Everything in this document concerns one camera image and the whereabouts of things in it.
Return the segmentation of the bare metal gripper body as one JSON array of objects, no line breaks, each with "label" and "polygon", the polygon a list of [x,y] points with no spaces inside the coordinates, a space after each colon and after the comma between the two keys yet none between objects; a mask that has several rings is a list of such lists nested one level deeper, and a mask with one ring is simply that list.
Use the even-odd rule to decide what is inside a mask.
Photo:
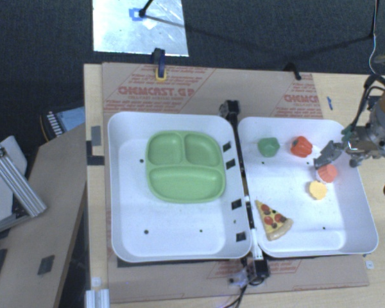
[{"label": "bare metal gripper body", "polygon": [[385,126],[366,124],[352,129],[350,124],[341,134],[345,152],[352,160],[385,158]]}]

